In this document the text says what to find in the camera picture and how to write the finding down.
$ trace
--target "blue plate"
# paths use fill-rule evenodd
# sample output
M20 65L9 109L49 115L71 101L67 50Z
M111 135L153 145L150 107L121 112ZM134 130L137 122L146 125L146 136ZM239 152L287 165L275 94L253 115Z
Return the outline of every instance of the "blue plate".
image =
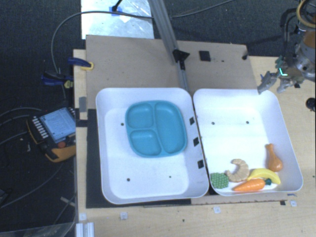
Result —
M165 157L182 152L187 133L180 110L167 101L134 104L125 114L128 140L143 157Z

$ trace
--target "black floor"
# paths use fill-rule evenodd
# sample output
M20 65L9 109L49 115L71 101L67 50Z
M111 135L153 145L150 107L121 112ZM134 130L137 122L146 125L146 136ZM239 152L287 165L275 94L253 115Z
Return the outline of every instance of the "black floor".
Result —
M165 0L165 4L174 16L223 1ZM237 0L171 22L178 40L246 44L250 55L279 56L284 52L280 18L297 5L295 0ZM44 71L54 71L50 58L54 30L77 12L80 0L0 0L0 115L19 107L52 108L63 100L61 87L43 86L40 76ZM289 22L291 32L295 24L293 18ZM299 38L291 36L288 51ZM65 24L56 36L56 63L64 74L71 74L67 58L75 48L84 48L79 17ZM70 103L72 95L71 90L66 91ZM3 122L32 113L19 110L0 116L0 143L26 131L25 118ZM73 163L73 159L51 163L27 134L1 144L0 189L10 195L0 208L0 233L54 224L66 205L60 198L74 195ZM38 190L13 202L43 183ZM73 218L74 208L68 206L57 223L71 222Z

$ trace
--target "white tray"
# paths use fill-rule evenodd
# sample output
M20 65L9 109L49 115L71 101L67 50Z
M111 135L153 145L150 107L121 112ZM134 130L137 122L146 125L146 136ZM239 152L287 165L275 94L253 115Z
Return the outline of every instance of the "white tray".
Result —
M129 145L125 113L142 101L175 104L184 119L188 143L171 157L144 158ZM101 182L104 197L114 204L197 198L209 188L191 96L180 88L106 88L96 97Z
M256 193L293 192L301 189L303 177L284 123L277 97L270 91L200 89L194 94L197 122L209 173L235 171L231 160L240 158L250 169L267 168L266 144L272 143L283 162L280 185L265 186ZM244 195L229 183L214 189L223 196Z

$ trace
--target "teal light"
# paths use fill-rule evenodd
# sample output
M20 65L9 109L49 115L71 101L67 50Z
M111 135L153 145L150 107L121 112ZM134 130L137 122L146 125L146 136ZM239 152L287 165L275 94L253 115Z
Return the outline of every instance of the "teal light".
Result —
M281 68L279 68L279 71L280 71L280 73L281 73L281 76L287 76L288 74L283 74L283 72L282 72L282 69Z

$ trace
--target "device screen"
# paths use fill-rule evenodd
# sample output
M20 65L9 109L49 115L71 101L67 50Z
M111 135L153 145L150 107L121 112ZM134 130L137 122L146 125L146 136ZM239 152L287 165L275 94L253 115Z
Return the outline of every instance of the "device screen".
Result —
M76 123L67 108L61 108L57 111L40 117L50 136L55 143L65 139L66 136L75 133Z

